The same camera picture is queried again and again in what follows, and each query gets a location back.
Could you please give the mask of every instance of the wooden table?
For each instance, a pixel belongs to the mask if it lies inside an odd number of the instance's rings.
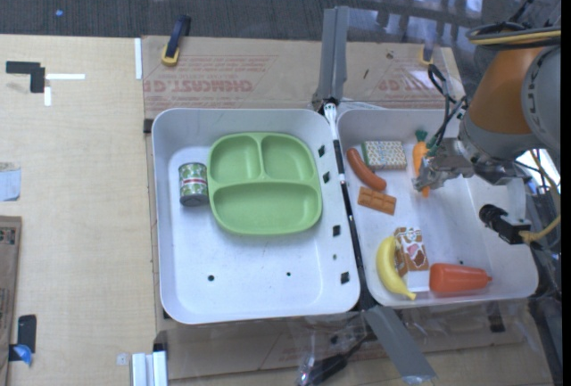
[[[6,61],[40,62],[52,105],[28,76],[0,73],[0,161],[21,166],[21,197],[0,202],[22,216],[17,317],[37,316],[30,367],[10,364],[10,385],[129,384],[125,359],[150,352],[156,335],[144,100],[134,40],[0,36]],[[434,384],[551,384],[533,320],[528,340],[428,353]],[[174,384],[291,385],[293,369]],[[350,365],[329,385],[403,384],[388,359]]]

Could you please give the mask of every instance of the toy hot dog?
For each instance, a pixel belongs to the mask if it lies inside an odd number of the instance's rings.
[[[347,150],[347,160],[361,182],[377,191],[386,188],[386,181],[367,167],[356,148]]]

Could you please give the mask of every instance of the banana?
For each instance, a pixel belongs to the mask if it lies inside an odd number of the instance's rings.
[[[383,282],[383,285],[390,292],[403,294],[410,300],[414,300],[417,295],[410,292],[407,285],[402,281],[401,276],[397,273],[394,267],[394,250],[396,248],[396,241],[394,235],[386,237],[377,250],[377,273],[378,277]]]

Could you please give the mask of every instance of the tin can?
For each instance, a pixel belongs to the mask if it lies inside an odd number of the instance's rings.
[[[201,162],[188,162],[178,168],[180,203],[187,207],[208,202],[206,166]]]

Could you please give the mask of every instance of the brown block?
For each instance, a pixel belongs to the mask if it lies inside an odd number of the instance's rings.
[[[396,198],[362,186],[359,189],[359,198],[357,199],[357,203],[359,205],[369,207],[370,209],[394,215]]]

